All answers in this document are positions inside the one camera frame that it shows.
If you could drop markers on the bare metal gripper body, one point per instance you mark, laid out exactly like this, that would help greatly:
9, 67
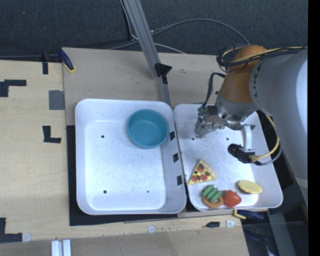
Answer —
215, 117

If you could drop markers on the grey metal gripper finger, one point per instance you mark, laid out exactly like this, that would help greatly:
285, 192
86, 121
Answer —
199, 128
208, 129

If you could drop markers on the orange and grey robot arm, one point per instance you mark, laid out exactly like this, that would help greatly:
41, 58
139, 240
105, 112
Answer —
280, 95

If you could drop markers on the toy pizza slice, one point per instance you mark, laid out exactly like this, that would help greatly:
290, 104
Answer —
201, 173

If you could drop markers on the white plastic tray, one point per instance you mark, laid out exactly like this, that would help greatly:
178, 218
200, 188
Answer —
120, 170
232, 172

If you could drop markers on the blue bowl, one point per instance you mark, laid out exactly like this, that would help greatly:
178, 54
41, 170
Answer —
148, 128

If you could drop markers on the green toy vegetable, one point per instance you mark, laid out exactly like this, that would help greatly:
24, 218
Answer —
211, 192

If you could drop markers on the yellow round biscuit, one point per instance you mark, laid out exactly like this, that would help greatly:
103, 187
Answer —
249, 187

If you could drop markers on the red toy pepper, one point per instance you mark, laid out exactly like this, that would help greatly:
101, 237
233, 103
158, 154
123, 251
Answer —
232, 198

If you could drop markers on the orange toy doughnut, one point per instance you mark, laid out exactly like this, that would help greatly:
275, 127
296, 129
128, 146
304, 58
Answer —
212, 205

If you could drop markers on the pale wood board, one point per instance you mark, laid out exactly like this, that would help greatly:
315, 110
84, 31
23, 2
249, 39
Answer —
112, 75

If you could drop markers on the black cylinder on white bracket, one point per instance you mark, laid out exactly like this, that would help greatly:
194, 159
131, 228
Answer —
240, 151

